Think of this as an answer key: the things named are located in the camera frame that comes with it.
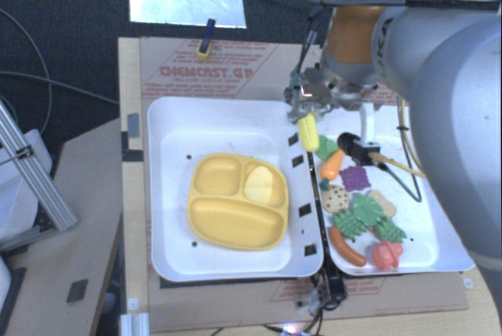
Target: yellow divided plate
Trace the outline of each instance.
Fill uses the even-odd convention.
[[[201,239],[237,250],[268,250],[286,233],[288,209],[286,179],[270,163],[214,153],[195,167],[187,212]]]

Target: toy sausage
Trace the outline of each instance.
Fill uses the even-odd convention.
[[[338,227],[328,228],[328,236],[338,253],[347,261],[360,267],[366,265],[366,258],[348,246]]]

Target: toy cookie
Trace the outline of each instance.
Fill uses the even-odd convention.
[[[348,209],[349,203],[348,192],[339,185],[330,184],[327,191],[321,192],[322,208],[330,214],[338,213],[342,209]]]

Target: purple toy grapes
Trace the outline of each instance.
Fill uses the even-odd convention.
[[[340,176],[347,192],[360,191],[371,185],[366,175],[366,170],[361,166],[348,167],[340,171]]]

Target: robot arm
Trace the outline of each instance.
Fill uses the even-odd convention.
[[[500,0],[360,1],[333,3],[322,60],[298,76],[289,118],[358,110],[378,79],[407,99],[424,173],[502,317]]]

